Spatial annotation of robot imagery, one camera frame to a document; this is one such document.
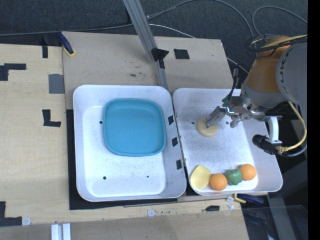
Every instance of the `yellow lemon slice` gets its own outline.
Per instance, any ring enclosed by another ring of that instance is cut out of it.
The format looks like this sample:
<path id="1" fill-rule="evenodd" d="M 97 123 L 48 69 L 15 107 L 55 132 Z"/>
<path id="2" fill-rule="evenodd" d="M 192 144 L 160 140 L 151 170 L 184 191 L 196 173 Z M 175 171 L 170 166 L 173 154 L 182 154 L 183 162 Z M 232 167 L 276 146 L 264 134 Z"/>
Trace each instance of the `yellow lemon slice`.
<path id="1" fill-rule="evenodd" d="M 190 184 L 196 190 L 202 190 L 210 183 L 212 173 L 203 165 L 198 165 L 190 177 Z"/>

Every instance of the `plate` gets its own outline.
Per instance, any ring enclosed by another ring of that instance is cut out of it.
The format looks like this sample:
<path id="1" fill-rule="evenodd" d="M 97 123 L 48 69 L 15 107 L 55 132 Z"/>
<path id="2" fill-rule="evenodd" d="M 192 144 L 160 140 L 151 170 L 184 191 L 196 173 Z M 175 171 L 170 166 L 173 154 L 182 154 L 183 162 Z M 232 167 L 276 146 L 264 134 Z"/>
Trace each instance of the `plate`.
<path id="1" fill-rule="evenodd" d="M 110 101 L 104 108 L 103 133 L 108 149 L 120 156 L 154 156 L 166 146 L 163 111 L 150 100 Z"/>

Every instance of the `yellow and blue clamp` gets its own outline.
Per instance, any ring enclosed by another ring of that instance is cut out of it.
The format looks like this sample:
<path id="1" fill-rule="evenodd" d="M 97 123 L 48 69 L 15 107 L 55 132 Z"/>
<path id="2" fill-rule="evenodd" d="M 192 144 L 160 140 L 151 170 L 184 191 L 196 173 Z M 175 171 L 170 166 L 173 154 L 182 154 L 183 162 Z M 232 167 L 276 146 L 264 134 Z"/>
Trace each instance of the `yellow and blue clamp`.
<path id="1" fill-rule="evenodd" d="M 69 43 L 69 41 L 66 39 L 66 37 L 59 33 L 58 34 L 58 38 L 60 40 L 60 42 L 62 43 L 62 46 L 64 47 L 64 52 L 70 57 L 73 58 L 74 56 L 76 56 L 76 51 L 72 48 L 71 44 Z"/>

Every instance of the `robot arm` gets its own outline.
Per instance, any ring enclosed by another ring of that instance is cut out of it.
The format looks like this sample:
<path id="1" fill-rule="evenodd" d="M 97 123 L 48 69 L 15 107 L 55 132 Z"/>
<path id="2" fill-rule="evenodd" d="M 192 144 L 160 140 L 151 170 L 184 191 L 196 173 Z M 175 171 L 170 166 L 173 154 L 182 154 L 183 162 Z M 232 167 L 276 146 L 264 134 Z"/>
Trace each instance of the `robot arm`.
<path id="1" fill-rule="evenodd" d="M 259 51 L 242 85 L 240 96 L 232 96 L 231 92 L 223 100 L 225 108 L 218 106 L 207 119 L 206 127 L 217 124 L 226 115 L 232 118 L 232 128 L 249 119 L 268 122 L 269 138 L 256 135 L 253 143 L 269 154 L 282 154 L 290 149 L 281 147 L 279 140 L 278 119 L 281 116 L 268 116 L 268 112 L 280 103 L 289 102 L 299 117 L 293 104 L 300 106 L 301 120 L 307 133 L 308 36 L 277 36 Z M 306 134 L 293 148 L 301 145 L 305 139 Z"/>

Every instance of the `gray tape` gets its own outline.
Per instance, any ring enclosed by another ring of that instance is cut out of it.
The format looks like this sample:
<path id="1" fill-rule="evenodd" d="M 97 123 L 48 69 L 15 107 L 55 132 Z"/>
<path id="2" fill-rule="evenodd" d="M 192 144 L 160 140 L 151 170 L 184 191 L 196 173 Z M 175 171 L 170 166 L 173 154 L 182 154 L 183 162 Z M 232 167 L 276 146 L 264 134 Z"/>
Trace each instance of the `gray tape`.
<path id="1" fill-rule="evenodd" d="M 65 76 L 60 74 L 49 75 L 49 94 L 65 93 Z"/>

